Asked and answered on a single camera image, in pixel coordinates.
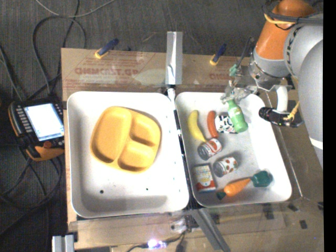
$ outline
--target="toy banana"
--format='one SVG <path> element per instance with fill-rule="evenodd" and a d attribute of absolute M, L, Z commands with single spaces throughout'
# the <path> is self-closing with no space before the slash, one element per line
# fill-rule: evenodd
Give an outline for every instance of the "toy banana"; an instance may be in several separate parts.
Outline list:
<path fill-rule="evenodd" d="M 189 114 L 188 121 L 187 121 L 190 134 L 192 135 L 193 138 L 200 140 L 202 142 L 206 142 L 203 136 L 203 133 L 198 127 L 197 120 L 198 120 L 198 111 L 194 110 Z"/>

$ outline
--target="yellow plate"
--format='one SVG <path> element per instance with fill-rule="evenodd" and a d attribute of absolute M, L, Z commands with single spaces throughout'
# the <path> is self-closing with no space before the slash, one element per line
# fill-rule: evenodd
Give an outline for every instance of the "yellow plate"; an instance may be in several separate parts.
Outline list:
<path fill-rule="evenodd" d="M 109 107 L 93 129 L 90 151 L 111 167 L 142 172 L 153 164 L 160 139 L 153 119 L 128 108 Z"/>

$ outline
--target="white cable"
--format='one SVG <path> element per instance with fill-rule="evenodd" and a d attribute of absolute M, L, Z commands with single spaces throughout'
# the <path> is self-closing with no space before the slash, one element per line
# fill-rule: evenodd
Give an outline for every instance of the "white cable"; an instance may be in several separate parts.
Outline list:
<path fill-rule="evenodd" d="M 41 7 L 43 7 L 45 10 L 49 11 L 50 13 L 52 13 L 52 14 L 54 14 L 54 15 L 56 15 L 56 16 L 60 16 L 60 14 L 58 14 L 58 13 L 56 13 L 56 12 L 50 10 L 50 9 L 47 8 L 44 4 L 42 4 L 39 0 L 35 0 L 35 1 L 36 1 Z M 105 7 L 105 6 L 109 5 L 109 4 L 111 4 L 111 3 L 114 2 L 114 1 L 115 1 L 115 0 L 110 0 L 110 1 L 108 1 L 108 2 L 106 2 L 106 3 L 104 3 L 104 4 L 102 4 L 101 6 L 99 6 L 99 7 L 95 8 L 95 9 L 91 10 L 90 12 L 86 12 L 86 13 L 81 14 L 81 15 L 66 16 L 66 17 L 68 17 L 68 18 L 84 17 L 84 16 L 87 16 L 87 15 L 89 15 L 89 14 L 91 14 L 91 13 L 93 13 L 93 12 L 99 10 L 99 9 L 101 9 L 102 7 Z"/>

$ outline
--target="blue and yellow clamp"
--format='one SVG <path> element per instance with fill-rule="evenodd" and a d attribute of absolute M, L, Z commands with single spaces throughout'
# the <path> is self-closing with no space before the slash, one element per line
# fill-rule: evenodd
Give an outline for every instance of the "blue and yellow clamp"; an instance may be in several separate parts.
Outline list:
<path fill-rule="evenodd" d="M 222 44 L 222 46 L 220 47 L 220 49 L 217 51 L 216 54 L 214 54 L 211 59 L 210 59 L 210 64 L 211 65 L 217 65 L 219 62 L 219 58 L 221 57 L 221 55 L 223 55 L 226 51 L 226 44 Z"/>
<path fill-rule="evenodd" d="M 109 50 L 111 49 L 114 49 L 114 47 L 119 43 L 119 40 L 117 38 L 115 38 L 114 40 L 111 40 L 110 42 L 108 42 L 106 44 L 106 46 L 98 49 L 96 52 L 95 52 L 95 57 L 98 58 L 98 59 L 101 59 L 102 57 L 104 57 Z"/>

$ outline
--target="dark floor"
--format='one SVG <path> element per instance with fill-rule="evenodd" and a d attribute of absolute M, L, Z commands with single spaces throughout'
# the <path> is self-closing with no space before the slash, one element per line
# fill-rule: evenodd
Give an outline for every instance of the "dark floor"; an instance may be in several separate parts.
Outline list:
<path fill-rule="evenodd" d="M 117 50 L 165 52 L 166 32 L 181 31 L 186 54 L 212 55 L 222 43 L 227 43 L 225 55 L 240 56 L 247 38 L 258 38 L 265 22 L 261 11 L 265 0 L 116 0 L 92 13 L 110 0 L 79 0 L 78 10 L 77 0 L 40 1 L 61 16 L 89 14 L 76 17 L 77 22 L 71 25 L 69 18 L 55 16 L 35 0 L 0 0 L 0 47 L 22 100 L 48 94 L 45 88 L 39 91 L 46 83 L 43 71 L 48 80 L 61 72 L 62 46 L 98 49 L 118 38 Z M 305 1 L 323 10 L 320 0 Z M 26 161 L 18 147 L 12 145 L 15 139 L 6 109 L 19 96 L 3 59 L 0 61 L 2 195 L 16 184 Z M 61 79 L 51 84 L 50 89 L 61 97 Z M 67 232 L 65 179 L 63 174 L 58 184 L 60 168 L 55 169 L 60 165 L 64 167 L 63 156 L 54 164 L 31 163 L 19 185 L 7 194 L 15 205 L 33 206 L 56 186 L 46 204 L 31 211 L 0 201 L 0 251 L 50 251 L 50 237 Z"/>

